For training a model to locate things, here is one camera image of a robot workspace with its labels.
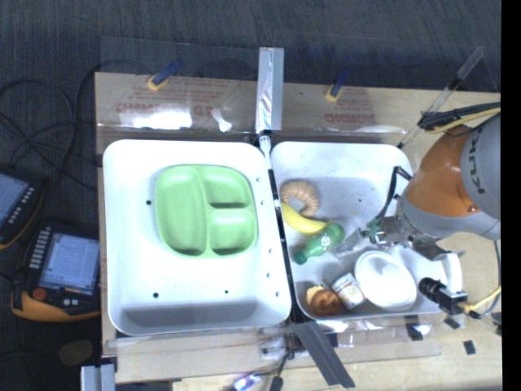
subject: table surface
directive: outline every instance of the table surface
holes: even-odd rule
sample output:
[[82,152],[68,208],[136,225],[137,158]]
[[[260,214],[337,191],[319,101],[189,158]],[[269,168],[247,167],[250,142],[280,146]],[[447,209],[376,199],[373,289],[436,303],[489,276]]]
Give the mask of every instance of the table surface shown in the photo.
[[[96,74],[96,113],[100,122],[105,113],[128,93],[135,83],[129,74]],[[251,95],[256,83],[242,83]],[[396,90],[366,88],[365,97],[376,122],[392,124],[393,129],[411,129],[421,111],[440,94],[434,90]],[[305,94],[309,103],[323,99],[324,88],[292,85],[289,94]],[[500,94],[455,91],[443,110],[500,101]],[[291,105],[284,99],[284,106]],[[101,156],[111,142],[121,138],[156,137],[154,131],[136,134],[101,125],[97,128],[97,153]],[[417,164],[438,136],[422,134],[404,149],[412,164]],[[117,356],[116,383],[157,380],[172,381],[174,390],[228,389],[244,373],[270,371],[278,362],[263,358],[259,335],[254,331],[205,332],[146,338],[116,338],[107,314],[107,266],[103,198],[103,170],[99,169],[99,219],[102,278],[102,336],[104,354]],[[493,242],[469,234],[456,234],[439,242],[442,248],[466,251],[461,257],[463,287],[472,301],[489,294],[497,286],[497,263]],[[501,302],[496,311],[501,311]],[[466,344],[474,346],[468,352]],[[453,329],[436,325],[426,340],[361,340],[360,345],[340,346],[337,353],[357,389],[451,390],[502,389],[502,340],[494,326],[470,320]],[[252,391],[269,389],[270,378],[263,377]],[[330,387],[308,355],[287,362],[282,371],[284,389],[299,391],[342,389]]]

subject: black handheld device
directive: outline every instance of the black handheld device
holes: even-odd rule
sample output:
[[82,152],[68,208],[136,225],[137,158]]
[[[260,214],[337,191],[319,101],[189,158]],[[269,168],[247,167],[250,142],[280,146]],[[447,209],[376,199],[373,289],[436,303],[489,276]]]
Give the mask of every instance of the black handheld device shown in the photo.
[[0,167],[0,249],[15,242],[33,220],[43,189],[41,179]]
[[69,322],[100,313],[99,240],[62,222],[41,222],[20,256],[11,300],[25,319]]

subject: device screen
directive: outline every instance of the device screen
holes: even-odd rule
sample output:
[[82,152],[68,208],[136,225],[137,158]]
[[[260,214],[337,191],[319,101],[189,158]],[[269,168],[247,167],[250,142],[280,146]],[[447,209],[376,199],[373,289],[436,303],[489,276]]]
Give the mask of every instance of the device screen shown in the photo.
[[28,187],[28,182],[0,173],[0,226],[11,216],[13,207]]
[[40,276],[44,288],[71,288],[93,295],[99,259],[99,241],[54,233]]

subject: white can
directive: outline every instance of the white can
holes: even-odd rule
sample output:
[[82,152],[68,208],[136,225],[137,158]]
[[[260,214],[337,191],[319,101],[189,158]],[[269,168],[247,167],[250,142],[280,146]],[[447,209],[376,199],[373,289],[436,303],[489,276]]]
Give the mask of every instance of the white can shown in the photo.
[[338,278],[331,285],[331,289],[340,297],[342,304],[344,304],[348,310],[354,309],[357,305],[360,305],[366,300],[366,296],[361,290],[360,285],[358,285],[355,277],[350,273]]

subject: brown round food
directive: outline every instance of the brown round food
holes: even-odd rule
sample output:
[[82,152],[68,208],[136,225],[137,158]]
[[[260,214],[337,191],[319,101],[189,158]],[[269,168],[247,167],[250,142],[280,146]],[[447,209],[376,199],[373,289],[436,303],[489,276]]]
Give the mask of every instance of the brown round food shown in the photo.
[[337,314],[342,303],[334,292],[322,289],[315,292],[309,306],[317,316],[322,317]]

